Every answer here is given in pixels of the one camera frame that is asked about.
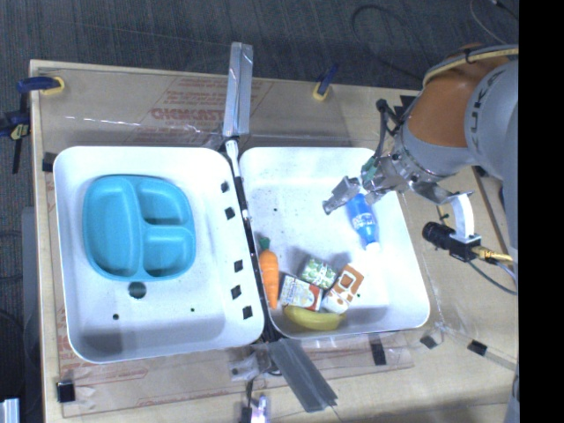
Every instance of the table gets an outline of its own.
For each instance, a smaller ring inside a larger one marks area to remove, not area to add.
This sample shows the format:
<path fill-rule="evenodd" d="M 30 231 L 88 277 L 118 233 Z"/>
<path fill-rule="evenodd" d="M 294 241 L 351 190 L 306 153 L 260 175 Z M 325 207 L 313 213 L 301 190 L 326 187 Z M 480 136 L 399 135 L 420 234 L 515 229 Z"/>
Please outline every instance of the table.
<path fill-rule="evenodd" d="M 176 108 L 178 99 L 190 96 L 176 94 L 174 97 L 174 93 L 168 93 L 167 100 L 155 99 L 151 96 L 154 90 L 145 87 L 144 79 L 165 77 L 172 80 L 172 83 L 187 79 L 192 91 L 197 90 L 194 86 L 215 84 L 218 93 L 207 93 L 205 97 L 198 98 L 199 105 L 203 104 L 201 99 L 208 100 L 210 117 L 225 101 L 225 97 L 221 97 L 221 89 L 224 88 L 222 83 L 226 82 L 226 78 L 222 76 L 40 60 L 33 60 L 30 64 L 30 76 L 56 76 L 65 72 L 71 75 L 105 76 L 112 78 L 109 81 L 115 86 L 120 85 L 121 79 L 127 79 L 127 83 L 134 83 L 128 88 L 128 95 L 140 95 L 145 100 L 153 99 L 152 103 L 160 101 L 163 105 L 175 104 Z M 76 110 L 75 114 L 66 114 L 64 124 L 48 123 L 45 119 L 41 105 L 45 105 L 46 99 L 50 97 L 39 92 L 33 92 L 31 96 L 45 421 L 239 421 L 241 406 L 245 401 L 242 392 L 210 393 L 209 397 L 190 400 L 180 397 L 177 401 L 169 399 L 168 402 L 155 405 L 144 402 L 139 407 L 108 412 L 78 412 L 75 416 L 65 413 L 64 407 L 68 404 L 57 401 L 56 384 L 62 379 L 60 349 L 63 342 L 57 332 L 57 324 L 61 323 L 62 316 L 58 312 L 60 308 L 56 306 L 57 278 L 54 265 L 57 259 L 54 258 L 52 249 L 52 244 L 56 242 L 56 231 L 52 223 L 49 224 L 49 212 L 54 205 L 53 182 L 52 174 L 44 170 L 44 160 L 48 158 L 46 154 L 58 153 L 68 144 L 146 145 L 154 140 L 166 144 L 167 137 L 172 142 L 171 136 L 177 143 L 182 142 L 177 137 L 178 131 L 175 131 L 178 125 L 163 125 L 161 131 L 154 130 L 151 126 L 158 121 L 159 116 L 165 114 L 164 106 L 160 108 L 160 113 L 153 106 L 151 113 L 139 110 L 135 106 L 137 101 L 128 106 L 127 101 L 123 100 L 124 108 L 116 109 L 117 102 L 122 100 L 113 92 L 118 87 L 110 86 L 105 89 L 100 84 L 91 83 L 92 87 L 87 88 L 88 83 L 89 80 L 79 81 L 66 90 L 70 92 L 69 98 L 77 102 L 77 106 L 65 106 L 61 100 L 60 111 L 69 111 L 69 108 Z M 313 84 L 306 82 L 254 78 L 251 131 L 255 130 L 257 136 L 248 145 L 244 145 L 243 149 L 251 145 L 268 145 L 273 140 L 279 144 L 355 145 L 374 149 L 379 125 L 375 102 L 384 98 L 391 107 L 401 107 L 402 99 L 417 94 L 413 90 L 332 85 L 328 99 L 319 102 L 311 98 L 312 89 Z M 190 98 L 195 99 L 196 94 L 192 93 Z M 190 105 L 190 98 L 184 102 L 185 105 Z M 104 107 L 115 111 L 113 121 L 104 120 L 103 111 L 101 116 L 96 114 L 96 111 Z M 152 116 L 151 122 L 143 127 L 142 123 L 130 123 L 129 119 L 124 118 L 128 116 L 123 116 L 136 111 L 137 114 L 131 117 L 131 121 L 146 122 L 147 117 Z M 178 121 L 178 113 L 167 114 L 169 122 Z M 87 129 L 84 124 L 77 123 L 86 120 L 92 123 Z M 126 130 L 116 131 L 119 124 L 108 122 L 119 122 L 120 128 L 125 126 Z M 206 142 L 213 144 L 214 141 L 211 137 Z M 453 191 L 477 191 L 471 199 L 476 232 L 482 235 L 484 245 L 503 251 L 507 233 L 500 205 L 496 201 L 495 182 L 478 177 L 468 168 L 444 181 L 443 186 Z M 287 386 L 261 390 L 270 400 L 272 421 L 503 421 L 518 351 L 516 298 L 500 292 L 468 265 L 449 257 L 446 251 L 434 250 L 422 240 L 421 228 L 429 220 L 437 220 L 433 205 L 408 193 L 402 196 L 402 206 L 419 264 L 425 272 L 430 298 L 434 303 L 430 324 L 421 330 L 402 334 L 405 344 L 398 349 L 407 348 L 412 366 L 369 375 L 329 379 L 330 386 L 338 395 L 338 405 L 323 412 L 305 413 Z M 499 272 L 499 269 L 483 263 L 480 263 L 480 267 L 507 287 L 512 286 L 509 278 Z M 422 336 L 432 337 L 437 345 L 425 346 L 420 343 Z M 478 355 L 468 349 L 472 342 L 487 346 L 486 355 Z M 122 381 L 118 389 L 112 390 L 125 390 L 127 387 L 135 387 L 134 382 Z M 99 391 L 93 388 L 93 394 L 96 393 Z"/>

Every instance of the toy banana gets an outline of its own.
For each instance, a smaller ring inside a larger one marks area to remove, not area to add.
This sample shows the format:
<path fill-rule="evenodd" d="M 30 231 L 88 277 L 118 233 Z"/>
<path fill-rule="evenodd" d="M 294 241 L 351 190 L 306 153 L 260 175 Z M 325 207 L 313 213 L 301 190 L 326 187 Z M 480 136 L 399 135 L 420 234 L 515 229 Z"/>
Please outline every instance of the toy banana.
<path fill-rule="evenodd" d="M 335 330 L 345 319 L 345 314 L 313 312 L 298 306 L 285 306 L 284 315 L 311 330 Z"/>

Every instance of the white object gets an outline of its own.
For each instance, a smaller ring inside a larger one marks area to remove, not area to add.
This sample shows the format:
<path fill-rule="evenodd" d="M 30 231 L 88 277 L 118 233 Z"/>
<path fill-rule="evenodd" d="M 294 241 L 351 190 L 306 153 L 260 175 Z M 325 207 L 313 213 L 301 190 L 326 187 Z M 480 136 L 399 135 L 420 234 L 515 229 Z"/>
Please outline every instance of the white object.
<path fill-rule="evenodd" d="M 168 180 L 192 208 L 193 265 L 178 278 L 145 283 L 141 299 L 130 296 L 128 282 L 102 277 L 85 255 L 84 196 L 108 174 Z M 247 345 L 260 337 L 264 314 L 233 175 L 221 154 L 194 147 L 77 146 L 57 155 L 54 175 L 68 335 L 79 356 L 104 363 Z M 234 212 L 230 219 L 227 209 Z"/>
<path fill-rule="evenodd" d="M 372 206 L 380 251 L 363 248 L 344 206 L 330 215 L 323 210 L 335 183 L 355 176 L 372 153 L 352 147 L 256 147 L 241 156 L 256 244 L 260 236 L 271 239 L 281 273 L 298 275 L 302 260 L 311 256 L 339 270 L 361 258 L 366 265 L 360 293 L 336 330 L 306 330 L 289 321 L 280 304 L 269 309 L 274 325 L 290 338 L 413 329 L 429 317 L 427 290 L 397 194 Z"/>

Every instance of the blue bottle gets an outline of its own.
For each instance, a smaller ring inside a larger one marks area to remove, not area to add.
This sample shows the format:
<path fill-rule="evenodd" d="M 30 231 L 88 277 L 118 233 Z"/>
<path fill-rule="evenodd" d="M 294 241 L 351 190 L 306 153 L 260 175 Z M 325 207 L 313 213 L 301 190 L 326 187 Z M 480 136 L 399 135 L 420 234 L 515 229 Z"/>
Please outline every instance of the blue bottle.
<path fill-rule="evenodd" d="M 364 200 L 362 193 L 357 194 L 346 203 L 346 210 L 352 227 L 364 242 L 364 246 L 378 245 L 378 225 L 372 209 Z"/>

